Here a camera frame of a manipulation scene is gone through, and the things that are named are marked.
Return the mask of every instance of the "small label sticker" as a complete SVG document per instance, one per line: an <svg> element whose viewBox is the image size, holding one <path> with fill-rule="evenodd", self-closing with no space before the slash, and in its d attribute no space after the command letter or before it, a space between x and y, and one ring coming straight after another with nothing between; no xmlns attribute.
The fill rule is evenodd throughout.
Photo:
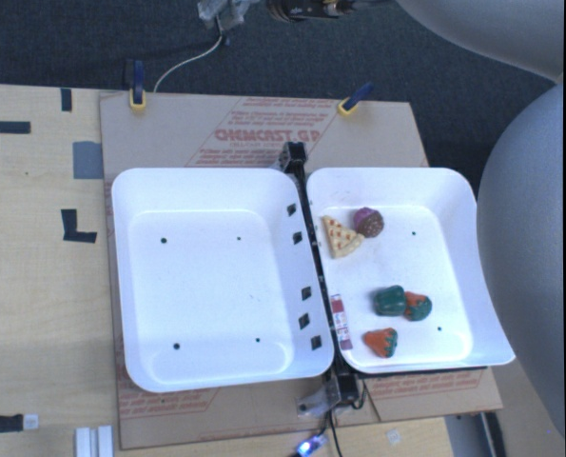
<svg viewBox="0 0 566 457"><path fill-rule="evenodd" d="M386 437L388 438L388 442L390 443L391 446L395 446L400 442L400 434L396 428L393 428L392 430L388 430L386 432Z"/></svg>
<svg viewBox="0 0 566 457"><path fill-rule="evenodd" d="M23 429L36 430L39 428L39 416L36 414L26 414L23 416Z"/></svg>
<svg viewBox="0 0 566 457"><path fill-rule="evenodd" d="M342 297L339 294L334 294L330 297L330 300L331 312L333 314L333 321L336 326L340 348L342 350L350 350L352 348L352 341L350 340L348 319L346 318L346 312L343 309Z"/></svg>

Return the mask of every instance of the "toy food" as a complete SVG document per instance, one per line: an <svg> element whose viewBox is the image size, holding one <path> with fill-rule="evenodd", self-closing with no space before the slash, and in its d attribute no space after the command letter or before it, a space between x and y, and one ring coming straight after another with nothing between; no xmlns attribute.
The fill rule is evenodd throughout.
<svg viewBox="0 0 566 457"><path fill-rule="evenodd" d="M369 207L357 210L354 216L355 230L366 238L376 237L384 229L381 213Z"/></svg>
<svg viewBox="0 0 566 457"><path fill-rule="evenodd" d="M348 255L362 243L364 236L350 228L344 227L335 218L323 216L322 223L327 232L327 241L331 255L335 258Z"/></svg>
<svg viewBox="0 0 566 457"><path fill-rule="evenodd" d="M362 336L364 343L385 359L392 357L397 348L397 331L394 328L372 330Z"/></svg>
<svg viewBox="0 0 566 457"><path fill-rule="evenodd" d="M374 307L378 315L402 315L407 309L405 290L398 285L378 290L374 297Z"/></svg>
<svg viewBox="0 0 566 457"><path fill-rule="evenodd" d="M406 309L403 315L407 320L418 322L424 320L433 309L433 302L428 296L405 291Z"/></svg>

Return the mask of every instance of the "pizza slice toy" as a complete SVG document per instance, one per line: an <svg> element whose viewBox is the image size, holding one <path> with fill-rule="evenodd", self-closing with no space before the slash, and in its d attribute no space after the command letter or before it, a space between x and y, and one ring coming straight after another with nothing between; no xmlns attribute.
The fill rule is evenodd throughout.
<svg viewBox="0 0 566 457"><path fill-rule="evenodd" d="M331 255L334 258L344 257L353 252L365 238L353 229L344 227L335 218L328 215L323 216L322 223L325 227Z"/></svg>

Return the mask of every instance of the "metal bracket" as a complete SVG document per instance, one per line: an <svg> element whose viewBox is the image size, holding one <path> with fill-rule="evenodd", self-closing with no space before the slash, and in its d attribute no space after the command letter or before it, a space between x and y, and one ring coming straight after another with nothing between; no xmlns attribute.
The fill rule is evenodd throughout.
<svg viewBox="0 0 566 457"><path fill-rule="evenodd" d="M305 398L296 399L298 416L322 417L341 400L338 378L335 374L332 374L331 378L325 381L317 392Z"/></svg>
<svg viewBox="0 0 566 457"><path fill-rule="evenodd" d="M303 168L308 161L308 152L303 142L285 142L279 155L279 166L285 173L295 173L294 166Z"/></svg>

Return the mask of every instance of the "purple toy fruit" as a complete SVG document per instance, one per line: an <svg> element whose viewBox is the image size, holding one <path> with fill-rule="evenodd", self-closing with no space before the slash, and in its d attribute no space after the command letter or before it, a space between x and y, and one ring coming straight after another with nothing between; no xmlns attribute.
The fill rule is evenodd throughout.
<svg viewBox="0 0 566 457"><path fill-rule="evenodd" d="M355 231L366 238L376 237L384 229L384 219L379 211L364 207L354 216Z"/></svg>

